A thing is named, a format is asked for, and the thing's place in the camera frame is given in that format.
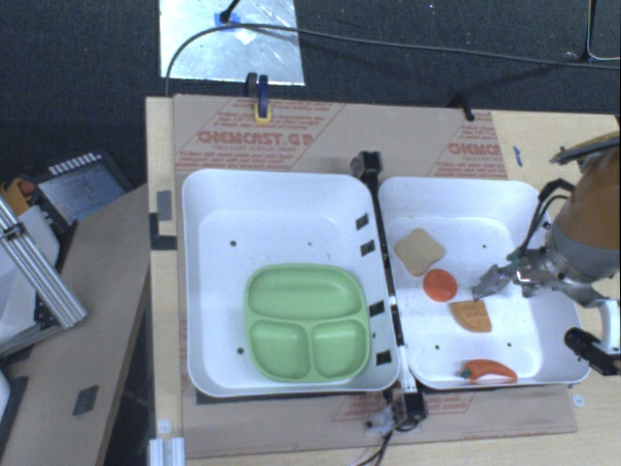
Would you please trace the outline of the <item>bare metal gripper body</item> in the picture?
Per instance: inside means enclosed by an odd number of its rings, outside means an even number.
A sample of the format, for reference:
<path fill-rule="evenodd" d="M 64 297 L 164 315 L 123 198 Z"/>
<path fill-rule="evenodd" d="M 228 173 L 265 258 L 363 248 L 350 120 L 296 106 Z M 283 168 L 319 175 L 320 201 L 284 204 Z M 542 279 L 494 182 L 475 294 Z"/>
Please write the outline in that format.
<path fill-rule="evenodd" d="M 600 293 L 593 287 L 595 277 L 580 272 L 552 247 L 522 251 L 507 256 L 510 281 L 520 287 L 525 298 L 544 291 L 563 293 L 579 305 L 598 305 Z"/>

